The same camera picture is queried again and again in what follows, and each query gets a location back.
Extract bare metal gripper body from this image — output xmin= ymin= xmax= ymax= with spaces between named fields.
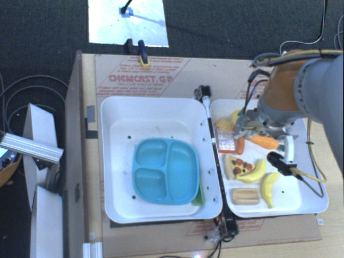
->
xmin=235 ymin=109 xmax=288 ymax=140

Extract orange toy carrot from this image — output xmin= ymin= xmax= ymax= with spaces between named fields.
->
xmin=248 ymin=135 xmax=285 ymax=151

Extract orange toy sausage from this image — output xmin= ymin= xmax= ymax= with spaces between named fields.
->
xmin=235 ymin=136 xmax=246 ymax=156

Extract red and white packet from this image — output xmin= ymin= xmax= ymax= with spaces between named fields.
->
xmin=216 ymin=129 xmax=238 ymax=154

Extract yellow ridged toy biscuit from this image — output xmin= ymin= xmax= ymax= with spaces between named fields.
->
xmin=216 ymin=119 xmax=233 ymax=132

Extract yellow round toy fruit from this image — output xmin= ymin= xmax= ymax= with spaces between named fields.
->
xmin=231 ymin=109 xmax=244 ymax=125

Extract thin black and white rod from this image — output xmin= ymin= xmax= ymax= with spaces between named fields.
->
xmin=202 ymin=95 xmax=230 ymax=220

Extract toy pizza slice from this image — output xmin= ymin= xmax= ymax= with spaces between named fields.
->
xmin=223 ymin=154 xmax=256 ymax=181

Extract yellow banana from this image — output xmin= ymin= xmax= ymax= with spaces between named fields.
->
xmin=236 ymin=158 xmax=267 ymax=184
xmin=261 ymin=171 xmax=281 ymax=209

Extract tan toy hot dog bun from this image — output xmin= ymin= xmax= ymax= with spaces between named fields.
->
xmin=231 ymin=188 xmax=261 ymax=206

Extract blue divided plate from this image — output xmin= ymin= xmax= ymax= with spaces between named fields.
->
xmin=131 ymin=138 xmax=201 ymax=206

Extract white plastic tray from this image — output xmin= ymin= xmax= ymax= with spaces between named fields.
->
xmin=100 ymin=95 xmax=224 ymax=224
xmin=209 ymin=98 xmax=329 ymax=219

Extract green flat toy piece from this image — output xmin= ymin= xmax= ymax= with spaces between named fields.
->
xmin=191 ymin=180 xmax=206 ymax=207

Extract brown cardboard board red print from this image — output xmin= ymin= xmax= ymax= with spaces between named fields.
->
xmin=95 ymin=53 xmax=323 ymax=258

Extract black cylinder on white bracket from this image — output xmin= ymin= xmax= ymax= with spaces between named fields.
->
xmin=267 ymin=134 xmax=298 ymax=177

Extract black block with thin wires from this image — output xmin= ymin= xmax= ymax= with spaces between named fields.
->
xmin=193 ymin=84 xmax=213 ymax=101
xmin=214 ymin=213 xmax=240 ymax=238

